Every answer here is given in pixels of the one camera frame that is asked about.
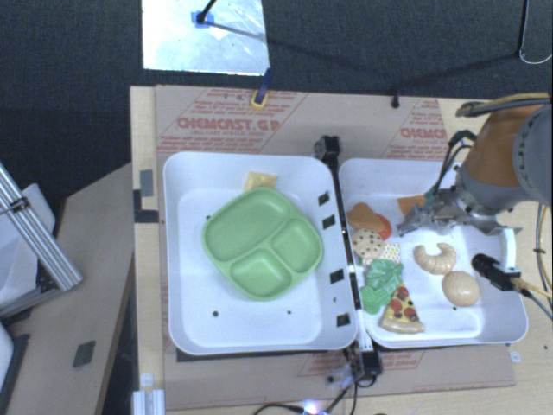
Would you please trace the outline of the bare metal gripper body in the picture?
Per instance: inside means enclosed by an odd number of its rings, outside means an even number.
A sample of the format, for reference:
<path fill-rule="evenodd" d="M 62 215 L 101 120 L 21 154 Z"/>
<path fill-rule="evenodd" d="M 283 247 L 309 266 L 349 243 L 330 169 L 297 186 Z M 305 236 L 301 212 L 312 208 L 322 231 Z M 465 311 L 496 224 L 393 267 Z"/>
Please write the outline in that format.
<path fill-rule="evenodd" d="M 456 226 L 471 226 L 483 234 L 498 233 L 498 210 L 481 204 L 464 188 L 440 188 L 424 207 L 431 225 L 434 218 L 451 219 Z"/>

